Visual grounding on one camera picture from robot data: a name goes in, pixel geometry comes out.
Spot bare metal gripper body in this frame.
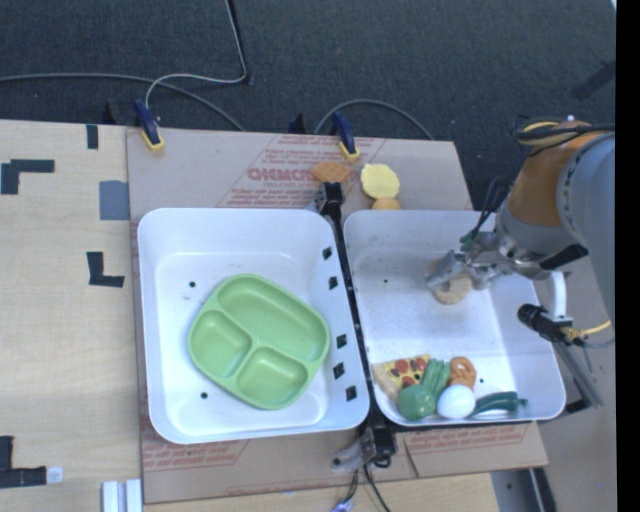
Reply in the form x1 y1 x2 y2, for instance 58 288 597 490
463 230 552 280

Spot tan round biscuit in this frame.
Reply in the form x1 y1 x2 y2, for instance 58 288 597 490
431 259 474 306

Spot white plastic tray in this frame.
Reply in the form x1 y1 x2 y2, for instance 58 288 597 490
342 208 568 428
136 206 372 446

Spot brown toy doughnut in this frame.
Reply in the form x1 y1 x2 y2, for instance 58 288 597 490
448 355 478 391

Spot green leafy toy vegetable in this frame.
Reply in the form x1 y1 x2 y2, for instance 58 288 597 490
419 357 452 401

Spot toy pizza slice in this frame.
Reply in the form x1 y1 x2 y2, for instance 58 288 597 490
370 353 433 402

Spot yellow round ridged toy food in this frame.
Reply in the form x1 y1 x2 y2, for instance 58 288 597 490
359 162 402 200

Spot dark green toy chili pepper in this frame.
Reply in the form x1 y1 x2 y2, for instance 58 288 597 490
469 390 529 418

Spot white toy egg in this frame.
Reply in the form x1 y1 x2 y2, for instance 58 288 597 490
435 383 477 421

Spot green toy bell pepper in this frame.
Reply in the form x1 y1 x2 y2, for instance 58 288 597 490
396 383 438 422

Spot orange waffle biscuit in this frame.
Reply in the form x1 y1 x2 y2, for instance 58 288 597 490
310 161 354 185

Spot green divided plate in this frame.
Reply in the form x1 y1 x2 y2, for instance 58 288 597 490
186 272 333 412

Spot brown cardboard board red print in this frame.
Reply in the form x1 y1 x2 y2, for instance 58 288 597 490
124 127 550 505

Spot black cylinder on white bracket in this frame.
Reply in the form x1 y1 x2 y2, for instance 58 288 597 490
516 269 577 347

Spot black block with thin wires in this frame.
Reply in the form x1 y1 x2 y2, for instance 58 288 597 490
366 424 399 465
316 181 347 217

